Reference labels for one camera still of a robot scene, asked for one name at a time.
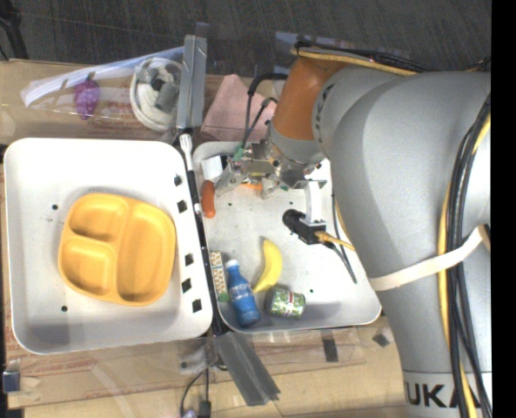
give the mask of white bottle cap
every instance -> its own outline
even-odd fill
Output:
[[[224,267],[226,269],[229,269],[229,268],[231,268],[233,266],[240,266],[240,264],[238,263],[238,260],[236,260],[236,259],[229,260],[224,265]]]

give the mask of pink cloth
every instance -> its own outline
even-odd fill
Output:
[[[250,125],[258,114],[265,98],[255,94],[251,100]],[[201,127],[201,132],[214,137],[218,141],[240,141],[244,136],[246,106],[248,104],[248,87],[236,74],[225,76],[219,87]],[[265,121],[272,119],[274,101],[265,108],[256,127],[248,140],[258,142],[265,137],[267,126]]]

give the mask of white strap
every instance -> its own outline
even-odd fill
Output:
[[[490,251],[490,240],[486,234],[484,225],[479,225],[474,229],[466,239],[465,243],[457,249],[449,253],[432,257],[431,259],[421,261],[416,265],[401,269],[396,273],[387,274],[381,277],[370,279],[370,285],[374,291],[387,291],[396,287],[401,287],[406,283],[414,282],[428,275],[434,275],[439,271],[458,265],[464,261],[474,249],[484,243],[488,251]]]

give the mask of gray carpet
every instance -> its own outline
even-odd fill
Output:
[[[279,39],[343,39],[442,70],[491,54],[492,0],[12,0],[31,59],[101,64],[209,39],[208,72],[287,67]],[[10,45],[0,27],[7,55]],[[0,275],[0,329],[2,326]]]

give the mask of black pole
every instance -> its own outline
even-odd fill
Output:
[[[20,59],[29,58],[19,28],[20,13],[12,6],[10,0],[0,0],[0,22],[8,35],[14,57]]]

